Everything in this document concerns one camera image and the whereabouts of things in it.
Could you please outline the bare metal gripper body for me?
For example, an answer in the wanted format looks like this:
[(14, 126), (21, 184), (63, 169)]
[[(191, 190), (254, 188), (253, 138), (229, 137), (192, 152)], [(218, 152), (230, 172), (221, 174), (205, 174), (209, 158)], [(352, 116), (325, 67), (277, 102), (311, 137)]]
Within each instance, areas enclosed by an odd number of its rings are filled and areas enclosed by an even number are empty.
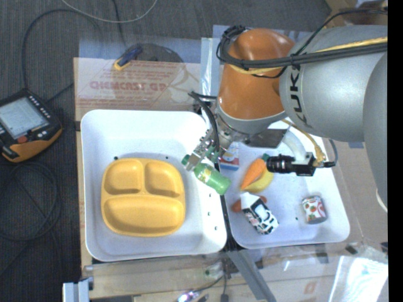
[(216, 129), (212, 126), (200, 138), (200, 143), (194, 149), (194, 154), (201, 159), (218, 160), (233, 142), (233, 130), (222, 119), (215, 119)]

